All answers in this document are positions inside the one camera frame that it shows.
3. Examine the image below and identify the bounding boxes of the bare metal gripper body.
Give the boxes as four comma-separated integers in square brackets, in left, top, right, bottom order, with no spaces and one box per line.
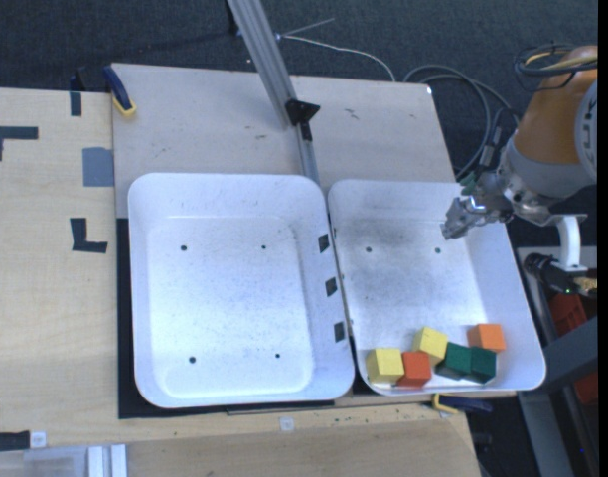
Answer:
[463,170,554,228]

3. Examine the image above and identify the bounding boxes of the white plastic tray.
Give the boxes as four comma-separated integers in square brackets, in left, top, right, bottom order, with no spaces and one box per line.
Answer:
[327,178,548,398]
[126,171,357,409]

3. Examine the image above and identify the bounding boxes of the orange cube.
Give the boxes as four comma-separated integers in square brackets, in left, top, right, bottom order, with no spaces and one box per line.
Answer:
[466,322,508,354]

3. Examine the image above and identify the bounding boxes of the yellow cube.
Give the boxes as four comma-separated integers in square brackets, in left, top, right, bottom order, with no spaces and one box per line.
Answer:
[411,326,450,368]
[365,347,406,387]

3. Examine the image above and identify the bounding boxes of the green cube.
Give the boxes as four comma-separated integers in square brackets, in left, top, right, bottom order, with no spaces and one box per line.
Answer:
[463,346,499,386]
[434,342,474,381]

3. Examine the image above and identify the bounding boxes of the red-orange cube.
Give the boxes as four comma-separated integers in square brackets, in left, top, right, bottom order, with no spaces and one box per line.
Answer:
[396,350,433,389]

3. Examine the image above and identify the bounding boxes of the black cylinder on white bracket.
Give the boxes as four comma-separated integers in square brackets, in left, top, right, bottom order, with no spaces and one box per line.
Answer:
[524,214,589,293]

